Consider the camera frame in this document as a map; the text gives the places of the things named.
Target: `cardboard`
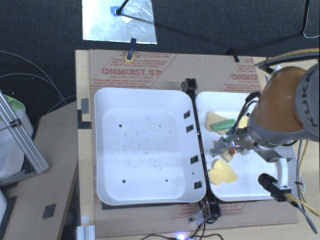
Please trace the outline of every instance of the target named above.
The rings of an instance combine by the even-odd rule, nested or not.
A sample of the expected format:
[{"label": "cardboard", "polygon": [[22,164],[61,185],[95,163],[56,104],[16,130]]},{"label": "cardboard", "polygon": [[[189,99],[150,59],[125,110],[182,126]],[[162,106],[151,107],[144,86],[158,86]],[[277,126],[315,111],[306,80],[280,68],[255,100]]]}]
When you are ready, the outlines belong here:
[{"label": "cardboard", "polygon": [[[94,224],[97,238],[194,231],[189,218],[199,211],[197,203],[113,207],[102,204],[96,191],[95,119],[93,97],[103,87],[179,90],[186,78],[196,78],[196,93],[203,91],[261,91],[266,83],[257,73],[252,57],[136,52],[125,62],[125,51],[91,50],[89,85],[92,121]],[[222,216],[207,229],[239,228],[297,223],[288,203],[275,200],[223,203]]]}]

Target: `white tray with objects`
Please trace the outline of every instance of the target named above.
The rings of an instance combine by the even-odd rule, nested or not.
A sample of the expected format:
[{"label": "white tray with objects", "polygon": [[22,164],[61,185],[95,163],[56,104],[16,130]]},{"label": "white tray with objects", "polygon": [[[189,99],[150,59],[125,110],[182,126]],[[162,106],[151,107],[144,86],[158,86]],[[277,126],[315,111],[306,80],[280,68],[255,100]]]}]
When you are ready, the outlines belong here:
[{"label": "white tray with objects", "polygon": [[108,205],[189,203],[206,193],[192,101],[177,90],[94,97],[97,193]]},{"label": "white tray with objects", "polygon": [[[215,160],[221,158],[220,155],[212,157],[210,153],[210,149],[214,147],[214,141],[217,141],[221,135],[206,129],[207,113],[214,112],[221,117],[237,120],[247,96],[248,93],[201,92],[196,97],[203,151],[208,170],[213,167]],[[249,108],[249,112],[251,112],[253,108],[254,105]],[[280,146],[277,147],[276,150],[286,158],[293,157],[289,163],[291,166],[295,165],[295,153],[292,147]],[[295,185],[294,167],[293,170],[290,170],[292,172],[291,175],[282,175],[285,170],[282,166],[286,167],[286,164],[268,163],[253,150],[250,150],[246,155],[241,155],[240,153],[235,154],[228,165],[237,175],[237,180],[232,183],[222,182],[219,185],[210,184],[213,194],[222,201],[233,202],[273,199],[270,193],[258,182],[258,177],[262,173],[267,173],[276,179],[284,176],[286,178],[283,180],[289,181],[290,186]]]}]

